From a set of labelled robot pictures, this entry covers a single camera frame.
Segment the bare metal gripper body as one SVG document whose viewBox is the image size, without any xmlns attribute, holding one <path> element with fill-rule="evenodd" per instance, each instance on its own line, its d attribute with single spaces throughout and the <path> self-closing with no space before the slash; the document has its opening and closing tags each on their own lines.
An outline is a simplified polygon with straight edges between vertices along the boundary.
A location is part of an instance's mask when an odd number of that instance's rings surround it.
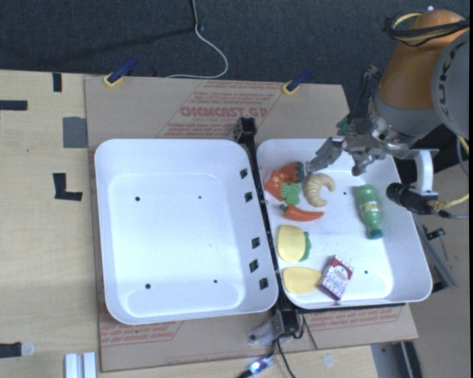
<svg viewBox="0 0 473 378">
<path fill-rule="evenodd" d="M 415 137 L 399 132 L 378 114 L 364 117 L 346 116 L 340 121 L 342 148 L 354 158 L 383 158 L 386 154 L 398 158 L 408 156 Z"/>
</svg>

